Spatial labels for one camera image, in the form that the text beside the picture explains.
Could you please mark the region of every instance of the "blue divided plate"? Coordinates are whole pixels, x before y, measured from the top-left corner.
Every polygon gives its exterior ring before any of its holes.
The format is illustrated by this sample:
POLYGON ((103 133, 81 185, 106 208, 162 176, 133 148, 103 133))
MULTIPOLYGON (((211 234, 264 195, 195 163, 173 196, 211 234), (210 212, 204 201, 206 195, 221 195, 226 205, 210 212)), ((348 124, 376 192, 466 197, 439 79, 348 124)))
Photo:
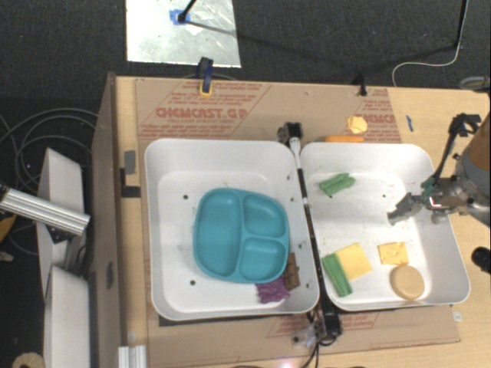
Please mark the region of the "blue divided plate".
POLYGON ((285 270, 289 230, 275 200, 240 189, 219 188, 199 203, 194 258, 213 277, 264 284, 285 270))

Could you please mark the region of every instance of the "black rod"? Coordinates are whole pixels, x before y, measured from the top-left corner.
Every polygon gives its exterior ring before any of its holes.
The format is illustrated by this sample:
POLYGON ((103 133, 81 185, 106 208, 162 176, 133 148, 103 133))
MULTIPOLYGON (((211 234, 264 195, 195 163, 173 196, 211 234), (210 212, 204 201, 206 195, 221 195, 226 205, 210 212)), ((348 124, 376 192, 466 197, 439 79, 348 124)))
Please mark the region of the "black rod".
POLYGON ((462 27, 463 27, 463 20, 466 17, 466 8, 467 8, 467 0, 462 0, 462 5, 460 6, 459 28, 457 30, 457 38, 454 44, 456 48, 459 46, 460 39, 462 38, 462 27))
POLYGON ((194 3, 196 3, 196 0, 191 0, 187 7, 182 11, 180 14, 177 15, 177 21, 179 23, 184 23, 186 21, 186 15, 189 13, 191 8, 194 6, 194 3))

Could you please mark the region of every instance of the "purple sponge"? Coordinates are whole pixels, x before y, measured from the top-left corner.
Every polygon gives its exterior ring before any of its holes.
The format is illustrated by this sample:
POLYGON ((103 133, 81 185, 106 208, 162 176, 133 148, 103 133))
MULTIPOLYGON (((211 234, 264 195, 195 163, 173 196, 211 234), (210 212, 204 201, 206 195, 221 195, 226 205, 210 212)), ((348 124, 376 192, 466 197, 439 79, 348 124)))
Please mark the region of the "purple sponge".
POLYGON ((259 297, 263 304, 278 302, 290 297, 290 293, 285 287, 285 279, 282 276, 267 284, 256 284, 255 286, 258 288, 259 297))

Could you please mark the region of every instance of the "yellow sponge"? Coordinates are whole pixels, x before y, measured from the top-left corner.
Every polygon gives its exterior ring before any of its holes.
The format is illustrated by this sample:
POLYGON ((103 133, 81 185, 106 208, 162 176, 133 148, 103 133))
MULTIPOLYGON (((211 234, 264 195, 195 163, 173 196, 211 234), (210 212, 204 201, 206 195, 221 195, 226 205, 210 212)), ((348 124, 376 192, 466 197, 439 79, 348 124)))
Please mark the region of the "yellow sponge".
POLYGON ((383 265, 407 265, 409 263, 406 245, 403 242, 379 245, 378 253, 383 265))
POLYGON ((351 281, 373 270, 359 243, 336 251, 346 278, 351 281))

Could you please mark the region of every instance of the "black carpet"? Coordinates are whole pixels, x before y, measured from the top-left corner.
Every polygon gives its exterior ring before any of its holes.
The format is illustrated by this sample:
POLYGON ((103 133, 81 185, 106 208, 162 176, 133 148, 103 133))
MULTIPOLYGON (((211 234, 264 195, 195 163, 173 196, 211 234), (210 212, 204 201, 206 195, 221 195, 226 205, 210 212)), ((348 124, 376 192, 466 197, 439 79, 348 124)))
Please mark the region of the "black carpet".
MULTIPOLYGON (((349 84, 363 74, 368 85, 391 86, 391 72, 400 62, 453 59, 461 0, 233 3, 242 69, 219 73, 251 81, 328 84, 349 84)), ((489 76, 490 8, 491 0, 470 0, 454 64, 402 67, 398 85, 448 88, 465 77, 489 76)), ((108 71, 162 77, 194 72, 189 66, 128 63, 125 39, 125 0, 0 0, 0 114, 13 127, 53 108, 97 112, 108 71)), ((29 127, 16 131, 19 143, 29 127)), ((87 125, 70 120, 47 123, 37 135, 54 130, 91 144, 87 125)), ((0 123, 0 139, 4 133, 0 123)), ((48 140, 26 150, 33 174, 40 172, 47 145, 87 163, 83 150, 48 140)), ((0 179, 12 185, 13 156, 10 141, 1 141, 0 179)), ((32 229, 15 240, 36 250, 32 229)), ((8 238, 0 251, 15 256, 12 263, 0 261, 0 368, 9 368, 23 352, 42 352, 43 303, 37 258, 20 252, 8 238)))

